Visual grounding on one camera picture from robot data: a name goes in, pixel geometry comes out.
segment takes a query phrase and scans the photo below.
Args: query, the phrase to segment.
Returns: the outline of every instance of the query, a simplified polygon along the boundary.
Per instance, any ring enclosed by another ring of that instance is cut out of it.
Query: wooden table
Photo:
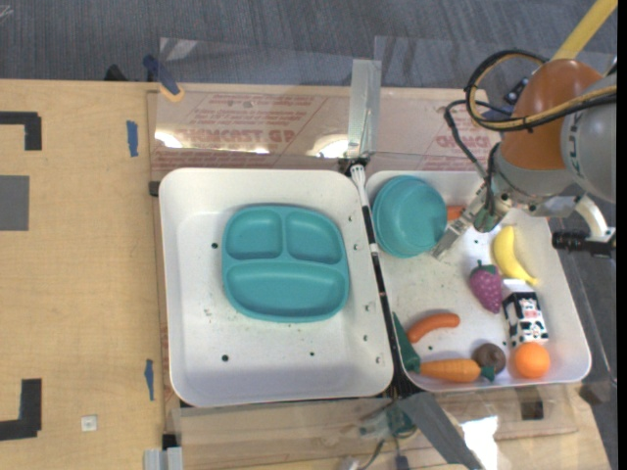
[[[157,199],[148,193],[147,93],[155,90],[0,80],[0,111],[37,112],[43,143],[25,151],[24,127],[0,124],[0,176],[29,184],[27,230],[0,230],[0,422],[24,415],[22,380],[41,380],[42,405],[36,437],[0,441],[0,468],[141,468],[143,451],[162,445]],[[136,157],[128,122],[137,124]],[[590,407],[574,386],[565,392],[576,430],[503,439],[499,468],[608,468]],[[407,451],[416,465],[445,463],[432,448]],[[391,455],[371,468],[390,468]]]

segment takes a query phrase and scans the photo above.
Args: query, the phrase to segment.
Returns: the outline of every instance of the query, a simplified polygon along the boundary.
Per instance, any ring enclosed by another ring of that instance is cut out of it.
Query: toy orange
[[[547,349],[539,343],[527,342],[520,345],[514,353],[513,365],[525,378],[540,378],[551,367],[551,357]]]

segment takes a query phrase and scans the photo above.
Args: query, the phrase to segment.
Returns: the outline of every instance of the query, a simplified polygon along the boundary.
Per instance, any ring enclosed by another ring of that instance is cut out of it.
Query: teal plate
[[[342,234],[315,211],[242,209],[222,236],[222,282],[230,303],[250,317],[274,322],[330,318],[349,295]]]

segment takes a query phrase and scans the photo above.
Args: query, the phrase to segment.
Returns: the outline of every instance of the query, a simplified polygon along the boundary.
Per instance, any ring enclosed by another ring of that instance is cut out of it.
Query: toy banana
[[[513,226],[504,226],[497,234],[492,244],[492,252],[499,269],[508,278],[517,278],[533,285],[538,283],[538,279],[532,277],[516,258],[513,248],[514,229]]]

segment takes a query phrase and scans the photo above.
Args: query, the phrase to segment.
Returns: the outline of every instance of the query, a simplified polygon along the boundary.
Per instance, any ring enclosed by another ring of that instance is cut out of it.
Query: orange object
[[[536,115],[581,95],[602,75],[584,63],[557,59],[540,66],[529,79],[513,110],[514,117]],[[501,143],[503,158],[526,169],[565,168],[560,137],[563,117],[538,125],[532,131],[507,132]]]
[[[465,206],[447,206],[447,221],[455,221],[461,216]]]
[[[428,317],[421,318],[410,327],[407,332],[408,338],[412,343],[417,343],[425,334],[439,329],[441,327],[458,327],[459,315],[448,311],[442,313],[434,313]]]
[[[516,371],[525,378],[540,378],[551,367],[549,352],[539,343],[530,341],[520,345],[513,356]]]
[[[494,379],[494,367],[481,367],[471,358],[448,358],[422,362],[420,374],[456,383],[470,383],[482,375],[492,381]]]

